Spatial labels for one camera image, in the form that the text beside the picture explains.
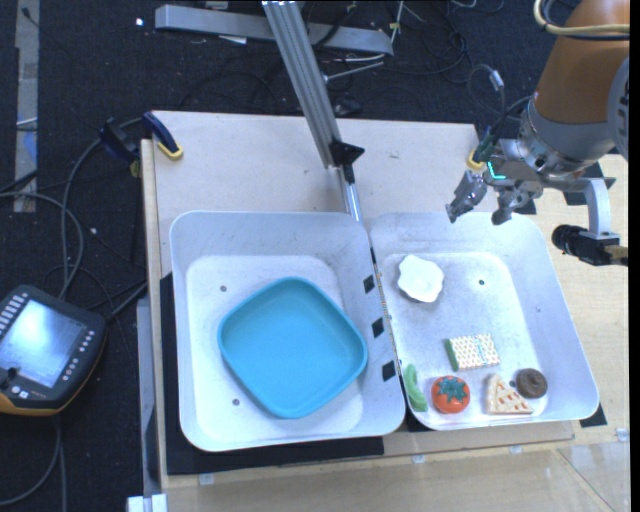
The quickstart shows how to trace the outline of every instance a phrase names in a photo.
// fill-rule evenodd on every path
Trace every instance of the white egg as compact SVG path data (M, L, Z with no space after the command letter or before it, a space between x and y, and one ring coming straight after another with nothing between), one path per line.
M433 261L409 254L402 260L399 268L398 286L409 297L421 302L434 302L438 298L442 291L444 272Z

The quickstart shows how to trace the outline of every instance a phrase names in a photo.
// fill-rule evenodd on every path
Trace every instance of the blue tray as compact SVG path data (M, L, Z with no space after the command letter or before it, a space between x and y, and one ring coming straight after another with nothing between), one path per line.
M316 285L279 279L232 309L218 327L222 358L267 410L301 418L335 398L367 364L367 346Z

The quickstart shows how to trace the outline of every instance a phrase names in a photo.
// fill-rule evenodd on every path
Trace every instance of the display screen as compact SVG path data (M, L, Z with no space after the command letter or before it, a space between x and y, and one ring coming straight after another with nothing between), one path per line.
M0 339L0 368L52 388L86 326L30 300Z

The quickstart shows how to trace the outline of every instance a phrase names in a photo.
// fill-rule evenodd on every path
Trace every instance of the dark carpet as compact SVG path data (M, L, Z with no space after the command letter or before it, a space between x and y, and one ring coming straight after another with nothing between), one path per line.
M250 40L244 46L215 35L155 31L154 11L164 3L203 2L47 0L39 14L32 13L40 27L38 191L62 201L73 177L68 208L83 226L85 249L66 300L105 317L146 278L139 179L127 162L100 147L80 160L105 122L134 121L153 109L301 115L274 43ZM303 17L334 23L349 3L306 2ZM576 3L557 2L555 21ZM349 26L389 33L397 2L357 5ZM500 72L508 104L533 92L555 41L536 25L533 0L406 5L420 19L403 13L395 56L382 67L330 82L341 112L362 119L473 123L482 131L496 120L500 102L486 69L475 66ZM20 7L19 0L0 5L0 188L14 175ZM260 5L230 2L230 9L258 14ZM346 51L316 52L327 75L362 65L345 62ZM503 136L514 137L516 129L517 123L507 123ZM144 135L135 122L126 132L134 140ZM42 201L35 213L15 214L11 202L2 200L1 297L19 284L60 292L60 217L57 207ZM73 259L78 238L71 225L67 231ZM115 318L100 366L60 415L65 472L57 466L31 496L6 510L61 510L63 488L73 512L123 511L127 497L142 494L135 300ZM38 482L54 444L50 418L0 414L0 501Z

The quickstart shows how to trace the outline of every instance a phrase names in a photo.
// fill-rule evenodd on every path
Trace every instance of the copper cylinder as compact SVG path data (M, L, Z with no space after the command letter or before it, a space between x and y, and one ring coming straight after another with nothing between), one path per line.
M630 0L583 0L565 27L629 24ZM588 41L558 36L536 87L534 103L558 123L607 121L607 100L629 41Z

